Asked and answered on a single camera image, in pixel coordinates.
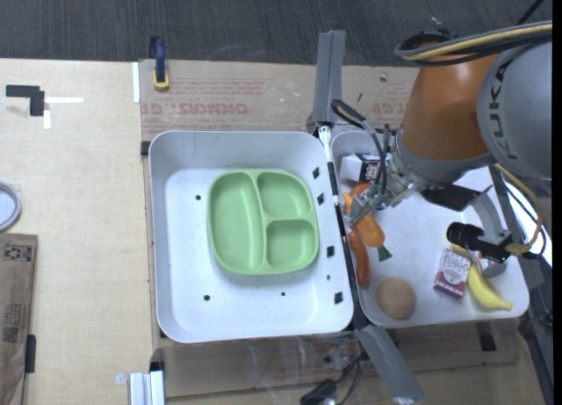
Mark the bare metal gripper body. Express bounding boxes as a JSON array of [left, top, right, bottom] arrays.
[[367, 160, 426, 212]]

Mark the white plastic tray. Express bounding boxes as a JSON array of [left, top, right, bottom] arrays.
[[148, 130, 355, 344], [329, 130, 531, 329]]

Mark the pink and white carton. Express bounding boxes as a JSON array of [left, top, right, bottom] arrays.
[[433, 248, 473, 300]]

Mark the thin black and white rod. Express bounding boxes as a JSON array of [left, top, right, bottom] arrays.
[[318, 125, 357, 303]]

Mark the orange carrot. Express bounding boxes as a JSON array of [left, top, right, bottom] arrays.
[[342, 182, 393, 263]]

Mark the green divided plate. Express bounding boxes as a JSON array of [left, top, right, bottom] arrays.
[[206, 169, 321, 276]]

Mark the brown cardboard board red print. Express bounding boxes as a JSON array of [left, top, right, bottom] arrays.
[[138, 59, 528, 398]]

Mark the brown paper bag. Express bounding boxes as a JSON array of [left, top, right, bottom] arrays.
[[0, 233, 39, 405]]

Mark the yellow banana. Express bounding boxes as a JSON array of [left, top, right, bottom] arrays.
[[451, 242, 514, 311]]

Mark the black cylinder on white bracket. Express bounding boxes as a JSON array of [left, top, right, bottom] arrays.
[[446, 184, 515, 279]]

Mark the tan round bread bun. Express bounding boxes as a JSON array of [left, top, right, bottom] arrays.
[[375, 277, 417, 321]]

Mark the white and black carton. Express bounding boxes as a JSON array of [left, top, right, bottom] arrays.
[[341, 153, 384, 183]]

